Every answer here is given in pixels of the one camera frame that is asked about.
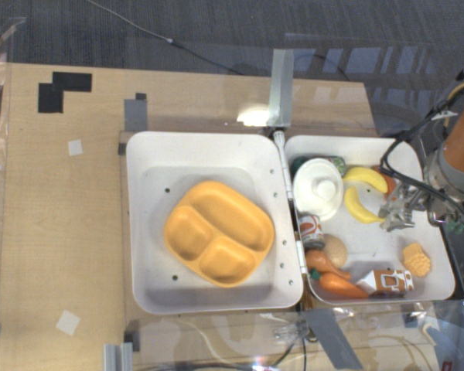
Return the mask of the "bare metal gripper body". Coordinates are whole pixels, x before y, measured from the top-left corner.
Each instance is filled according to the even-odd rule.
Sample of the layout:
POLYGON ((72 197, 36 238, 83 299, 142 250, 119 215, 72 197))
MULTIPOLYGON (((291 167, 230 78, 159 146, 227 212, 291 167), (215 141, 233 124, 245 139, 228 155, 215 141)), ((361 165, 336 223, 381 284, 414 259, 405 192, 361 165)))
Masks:
POLYGON ((429 194, 422 189, 398 184, 388 196, 388 221, 390 223, 413 223, 413 212, 425 212, 429 194))

